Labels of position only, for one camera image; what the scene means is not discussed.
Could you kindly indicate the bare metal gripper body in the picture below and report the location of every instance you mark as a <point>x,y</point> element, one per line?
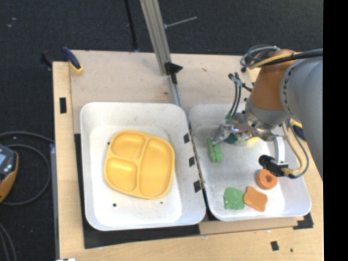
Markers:
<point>251,128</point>

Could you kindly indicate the pale wood board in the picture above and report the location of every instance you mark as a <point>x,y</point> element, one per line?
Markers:
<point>122,80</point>

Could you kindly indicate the thin black and white rod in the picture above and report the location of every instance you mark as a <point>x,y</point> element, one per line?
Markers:
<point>176,94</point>

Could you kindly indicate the green toy lettuce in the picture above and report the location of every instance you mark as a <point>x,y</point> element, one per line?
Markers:
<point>233,198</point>

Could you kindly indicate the dark green toy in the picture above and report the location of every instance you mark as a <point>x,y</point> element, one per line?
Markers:
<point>231,139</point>

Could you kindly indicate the small yellow toy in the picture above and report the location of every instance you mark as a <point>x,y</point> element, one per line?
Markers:
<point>253,141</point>

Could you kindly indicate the orange bread slice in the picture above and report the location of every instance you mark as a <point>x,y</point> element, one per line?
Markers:
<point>255,199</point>

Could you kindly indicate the orange doughnut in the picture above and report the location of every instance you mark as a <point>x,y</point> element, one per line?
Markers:
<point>262,182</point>

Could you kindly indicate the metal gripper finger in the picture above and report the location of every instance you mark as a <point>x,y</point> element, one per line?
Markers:
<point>242,139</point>
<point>218,136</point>

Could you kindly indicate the black cylinder on white bracket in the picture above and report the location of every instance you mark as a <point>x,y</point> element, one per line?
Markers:
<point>274,166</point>

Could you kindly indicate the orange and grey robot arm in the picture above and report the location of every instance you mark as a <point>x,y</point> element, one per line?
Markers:
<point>299,91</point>

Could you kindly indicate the light green toy vegetable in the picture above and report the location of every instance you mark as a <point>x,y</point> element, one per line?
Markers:
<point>214,152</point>

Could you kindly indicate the white plastic tray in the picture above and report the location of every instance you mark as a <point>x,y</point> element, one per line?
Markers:
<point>141,213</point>
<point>242,173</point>

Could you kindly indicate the yellow divided plate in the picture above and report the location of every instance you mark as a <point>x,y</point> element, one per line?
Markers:
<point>140,164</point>

